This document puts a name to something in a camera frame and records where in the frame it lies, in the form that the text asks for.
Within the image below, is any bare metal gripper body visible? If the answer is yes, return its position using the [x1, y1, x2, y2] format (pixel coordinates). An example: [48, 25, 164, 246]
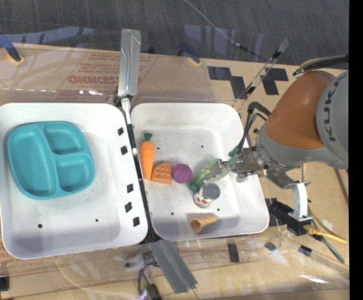
[230, 146, 267, 183]

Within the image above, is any small can with grey lid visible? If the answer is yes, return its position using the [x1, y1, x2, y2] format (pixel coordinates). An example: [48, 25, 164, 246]
[193, 182, 222, 209]

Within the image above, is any purple round toy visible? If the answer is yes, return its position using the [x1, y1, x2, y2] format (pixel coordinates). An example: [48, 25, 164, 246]
[171, 162, 193, 184]

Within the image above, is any brown ice cream cone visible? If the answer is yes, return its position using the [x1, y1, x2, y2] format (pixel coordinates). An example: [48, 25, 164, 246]
[189, 213, 219, 234]

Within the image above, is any white plastic tray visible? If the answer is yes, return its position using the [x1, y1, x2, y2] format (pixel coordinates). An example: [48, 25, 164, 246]
[130, 102, 270, 243]
[0, 102, 149, 260]

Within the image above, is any orange waffle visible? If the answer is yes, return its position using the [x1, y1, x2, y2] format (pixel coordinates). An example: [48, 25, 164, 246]
[150, 162, 173, 186]

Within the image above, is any orange carrot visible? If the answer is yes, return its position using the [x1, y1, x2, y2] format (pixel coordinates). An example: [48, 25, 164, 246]
[139, 132, 156, 182]

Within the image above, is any brown cardboard board red print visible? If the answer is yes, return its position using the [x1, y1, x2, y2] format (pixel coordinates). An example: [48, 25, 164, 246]
[0, 42, 349, 300]

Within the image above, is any blue divided plate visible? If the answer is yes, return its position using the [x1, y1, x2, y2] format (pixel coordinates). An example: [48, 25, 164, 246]
[6, 121, 96, 201]

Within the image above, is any black cylinder on white bracket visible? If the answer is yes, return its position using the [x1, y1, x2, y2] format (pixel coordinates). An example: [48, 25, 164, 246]
[268, 181, 314, 236]

